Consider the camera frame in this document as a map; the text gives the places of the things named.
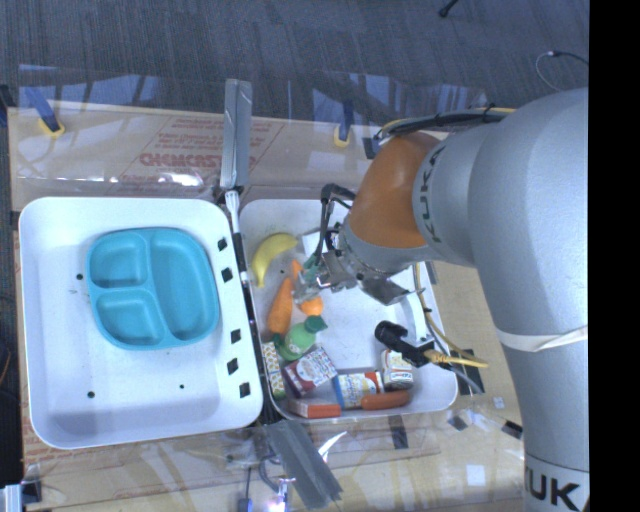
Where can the green bottle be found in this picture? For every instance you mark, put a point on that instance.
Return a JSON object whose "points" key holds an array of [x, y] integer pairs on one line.
{"points": [[297, 340]]}

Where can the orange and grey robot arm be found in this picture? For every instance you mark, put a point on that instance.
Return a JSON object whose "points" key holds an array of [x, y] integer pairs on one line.
{"points": [[520, 210]]}

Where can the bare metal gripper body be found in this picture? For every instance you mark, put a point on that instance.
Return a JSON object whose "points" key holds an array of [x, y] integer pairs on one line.
{"points": [[340, 272]]}

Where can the large orange carrot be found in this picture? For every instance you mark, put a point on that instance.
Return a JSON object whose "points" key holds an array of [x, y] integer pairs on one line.
{"points": [[280, 307]]}

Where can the small white carton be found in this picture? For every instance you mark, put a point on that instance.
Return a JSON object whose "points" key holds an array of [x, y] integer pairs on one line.
{"points": [[397, 371]]}

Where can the yellow patterned carton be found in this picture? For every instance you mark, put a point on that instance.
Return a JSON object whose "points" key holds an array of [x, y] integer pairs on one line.
{"points": [[272, 365]]}

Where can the white plastic tray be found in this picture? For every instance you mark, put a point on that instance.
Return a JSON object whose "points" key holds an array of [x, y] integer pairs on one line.
{"points": [[350, 320], [55, 300]]}

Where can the yellow banana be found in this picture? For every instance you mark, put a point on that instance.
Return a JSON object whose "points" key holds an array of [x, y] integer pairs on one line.
{"points": [[265, 255]]}

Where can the brown cardboard board red print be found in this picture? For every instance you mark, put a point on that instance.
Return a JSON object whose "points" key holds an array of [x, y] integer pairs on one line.
{"points": [[165, 145]]}

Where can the white and blue packet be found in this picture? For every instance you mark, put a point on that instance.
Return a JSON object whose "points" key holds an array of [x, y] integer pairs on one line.
{"points": [[356, 389]]}

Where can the small orange carrot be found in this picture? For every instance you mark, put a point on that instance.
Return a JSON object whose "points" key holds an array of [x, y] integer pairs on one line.
{"points": [[313, 306]]}

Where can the black cylinder on white bracket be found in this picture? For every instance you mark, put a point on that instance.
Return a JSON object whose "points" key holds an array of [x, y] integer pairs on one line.
{"points": [[397, 337]]}

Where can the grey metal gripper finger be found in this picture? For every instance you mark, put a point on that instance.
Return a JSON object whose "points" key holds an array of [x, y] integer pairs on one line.
{"points": [[305, 292], [318, 281]]}

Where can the orange flat box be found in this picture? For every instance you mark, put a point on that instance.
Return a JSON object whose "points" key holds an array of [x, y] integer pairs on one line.
{"points": [[314, 409]]}

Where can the brown sausage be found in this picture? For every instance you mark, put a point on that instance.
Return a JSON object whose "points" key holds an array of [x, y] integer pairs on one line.
{"points": [[385, 400]]}

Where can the red and white carton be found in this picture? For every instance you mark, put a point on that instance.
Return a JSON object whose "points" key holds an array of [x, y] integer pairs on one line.
{"points": [[310, 371]]}

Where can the blue divided plate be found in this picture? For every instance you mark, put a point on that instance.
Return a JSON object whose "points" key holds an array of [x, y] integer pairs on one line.
{"points": [[150, 285]]}

